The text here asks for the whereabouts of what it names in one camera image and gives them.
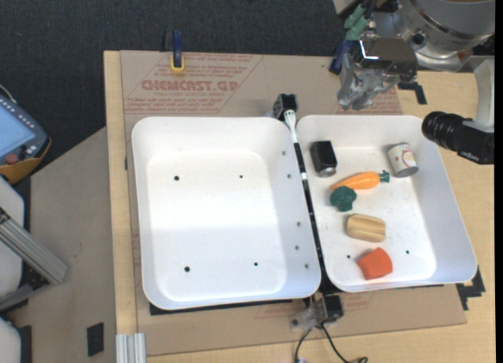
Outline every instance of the white can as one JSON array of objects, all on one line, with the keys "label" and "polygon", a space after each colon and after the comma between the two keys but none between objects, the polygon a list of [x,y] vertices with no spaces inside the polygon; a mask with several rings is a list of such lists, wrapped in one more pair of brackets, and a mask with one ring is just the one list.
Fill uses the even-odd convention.
[{"label": "white can", "polygon": [[387,154],[390,157],[391,165],[397,178],[405,178],[419,170],[410,145],[406,142],[392,146],[387,151]]}]

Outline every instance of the orange carrot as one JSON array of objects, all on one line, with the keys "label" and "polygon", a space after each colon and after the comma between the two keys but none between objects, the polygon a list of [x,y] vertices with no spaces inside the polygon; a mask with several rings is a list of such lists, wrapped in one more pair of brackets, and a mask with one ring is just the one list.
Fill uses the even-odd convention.
[{"label": "orange carrot", "polygon": [[349,178],[345,178],[342,181],[338,181],[336,184],[330,187],[332,190],[337,189],[345,185],[353,190],[371,189],[375,187],[380,182],[388,183],[390,181],[390,174],[383,170],[383,173],[376,173],[375,171],[365,171],[363,173],[358,173]]}]

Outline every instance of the toy broccoli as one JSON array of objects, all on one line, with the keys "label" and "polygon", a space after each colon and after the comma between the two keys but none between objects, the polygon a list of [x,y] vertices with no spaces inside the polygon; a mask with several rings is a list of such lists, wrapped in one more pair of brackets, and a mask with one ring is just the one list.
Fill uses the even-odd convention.
[{"label": "toy broccoli", "polygon": [[336,188],[330,195],[330,204],[338,207],[341,212],[353,209],[354,200],[356,200],[356,192],[345,185]]}]

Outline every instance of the black carpet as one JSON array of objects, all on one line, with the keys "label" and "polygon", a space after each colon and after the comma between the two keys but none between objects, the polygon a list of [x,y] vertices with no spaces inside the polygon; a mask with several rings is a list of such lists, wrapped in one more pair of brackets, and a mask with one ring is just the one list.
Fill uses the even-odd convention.
[{"label": "black carpet", "polygon": [[331,55],[332,0],[0,0],[0,83],[45,127],[42,167],[105,126],[104,50]]}]

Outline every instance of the wooden table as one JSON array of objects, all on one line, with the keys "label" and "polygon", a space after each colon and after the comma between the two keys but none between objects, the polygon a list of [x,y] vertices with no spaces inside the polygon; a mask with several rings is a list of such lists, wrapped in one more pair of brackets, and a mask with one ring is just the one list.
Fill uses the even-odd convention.
[{"label": "wooden table", "polygon": [[[118,51],[104,53],[108,157],[112,211],[113,259],[116,297],[116,332],[138,331],[130,236],[127,173],[124,170],[123,94]],[[403,114],[424,118],[435,110],[475,117],[478,104],[475,77],[420,71],[417,81],[428,104],[419,105],[409,91],[398,91]],[[469,299],[467,324],[405,332],[359,335],[335,339],[346,359],[367,356],[372,363],[404,361],[496,361],[494,289],[494,166],[480,166],[455,152],[441,149],[461,215],[474,247],[486,291]],[[149,357],[149,362],[290,363],[294,343],[248,346],[187,354]],[[338,361],[326,340],[303,344],[309,362]]]}]

